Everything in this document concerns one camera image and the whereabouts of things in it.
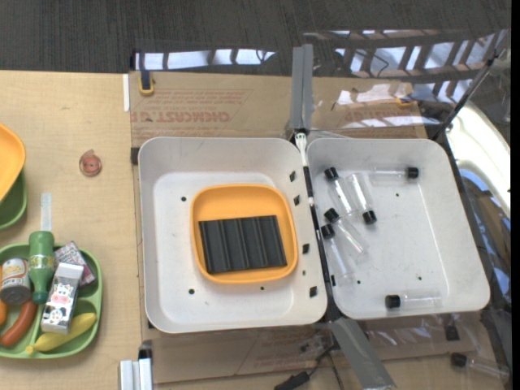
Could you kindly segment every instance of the toy banana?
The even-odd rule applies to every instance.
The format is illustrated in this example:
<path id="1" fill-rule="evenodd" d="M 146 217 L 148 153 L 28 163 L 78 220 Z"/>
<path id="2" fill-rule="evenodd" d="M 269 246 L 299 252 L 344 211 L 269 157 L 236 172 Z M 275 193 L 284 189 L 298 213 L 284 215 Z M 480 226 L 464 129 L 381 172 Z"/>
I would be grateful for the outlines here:
<path id="1" fill-rule="evenodd" d="M 79 314 L 75 316 L 71 321 L 71 326 L 68 334 L 58 334 L 57 332 L 46 332 L 42 334 L 33 345 L 29 345 L 25 348 L 27 354 L 31 354 L 34 351 L 50 351 L 55 349 L 66 342 L 73 340 L 77 336 L 86 332 L 94 325 L 97 319 L 95 313 Z"/>

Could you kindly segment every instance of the floor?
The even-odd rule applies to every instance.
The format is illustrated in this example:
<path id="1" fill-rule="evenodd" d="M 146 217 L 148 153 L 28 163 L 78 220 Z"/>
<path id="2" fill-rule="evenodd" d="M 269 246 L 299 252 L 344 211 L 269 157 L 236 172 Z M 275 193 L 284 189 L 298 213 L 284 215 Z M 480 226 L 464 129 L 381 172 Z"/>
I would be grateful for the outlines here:
<path id="1" fill-rule="evenodd" d="M 0 0 L 0 69 L 126 72 L 136 42 L 297 46 L 327 29 L 510 28 L 512 0 Z"/>

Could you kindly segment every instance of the wooden table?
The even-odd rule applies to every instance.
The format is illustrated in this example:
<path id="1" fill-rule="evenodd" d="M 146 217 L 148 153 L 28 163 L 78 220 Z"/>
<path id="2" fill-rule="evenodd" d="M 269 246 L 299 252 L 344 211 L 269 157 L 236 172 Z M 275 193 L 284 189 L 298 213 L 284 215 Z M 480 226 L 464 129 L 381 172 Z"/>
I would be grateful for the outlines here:
<path id="1" fill-rule="evenodd" d="M 94 254 L 103 269 L 101 323 L 82 352 L 57 360 L 0 361 L 2 388 L 115 389 L 121 360 L 137 359 L 141 345 L 136 207 L 130 162 L 131 128 L 124 111 L 121 75 L 1 71 L 0 122 L 14 131 L 27 151 L 26 215 L 0 232 L 0 247 L 27 241 L 40 228 L 40 195 L 52 193 L 57 242 L 74 240 Z M 102 172 L 85 177 L 80 156 L 94 149 Z M 479 337 L 489 348 L 487 334 Z M 501 388 L 485 376 L 461 374 L 446 357 L 385 362 L 398 388 Z M 346 388 L 360 388 L 352 370 L 341 367 Z M 158 388 L 273 388 L 288 372 L 174 383 Z M 332 369 L 313 376 L 308 389 L 337 388 Z"/>

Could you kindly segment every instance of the green bottle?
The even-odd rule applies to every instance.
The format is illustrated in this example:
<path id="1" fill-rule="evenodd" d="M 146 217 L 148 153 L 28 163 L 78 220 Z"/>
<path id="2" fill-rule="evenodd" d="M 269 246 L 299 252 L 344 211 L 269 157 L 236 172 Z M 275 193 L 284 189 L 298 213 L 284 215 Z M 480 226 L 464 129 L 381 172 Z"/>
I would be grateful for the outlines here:
<path id="1" fill-rule="evenodd" d="M 49 231 L 36 231 L 29 236 L 28 276 L 34 285 L 32 301 L 47 302 L 49 283 L 54 276 L 54 236 Z"/>

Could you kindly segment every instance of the orange object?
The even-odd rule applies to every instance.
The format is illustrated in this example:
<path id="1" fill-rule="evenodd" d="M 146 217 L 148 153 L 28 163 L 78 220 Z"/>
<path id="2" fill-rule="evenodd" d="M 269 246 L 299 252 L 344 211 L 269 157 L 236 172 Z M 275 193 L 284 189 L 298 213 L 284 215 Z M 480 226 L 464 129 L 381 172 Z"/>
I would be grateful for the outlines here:
<path id="1" fill-rule="evenodd" d="M 298 259 L 293 217 L 285 197 L 276 189 L 262 184 L 226 184 L 205 188 L 191 203 L 191 235 L 195 261 L 201 273 L 221 284 L 250 284 L 277 280 L 291 273 Z M 199 221 L 276 215 L 284 246 L 287 266 L 208 273 L 204 259 Z"/>
<path id="2" fill-rule="evenodd" d="M 2 278 L 2 266 L 0 266 L 0 279 Z M 6 322 L 7 318 L 7 304 L 0 299 L 0 325 Z"/>
<path id="3" fill-rule="evenodd" d="M 22 336 L 24 336 L 25 332 L 27 332 L 31 326 L 31 323 L 33 323 L 37 307 L 38 305 L 33 303 L 31 300 L 22 304 L 15 323 L 13 323 L 12 327 L 9 328 L 0 340 L 4 347 L 12 347 Z"/>
<path id="4" fill-rule="evenodd" d="M 24 143 L 0 124 L 0 202 L 6 197 L 25 164 Z"/>
<path id="5" fill-rule="evenodd" d="M 402 98 L 398 98 L 398 97 L 396 97 L 395 101 L 396 101 L 396 104 L 397 104 L 397 106 L 399 108 L 410 107 L 410 106 L 412 106 L 414 104 L 413 101 L 406 101 L 406 100 L 404 100 Z"/>

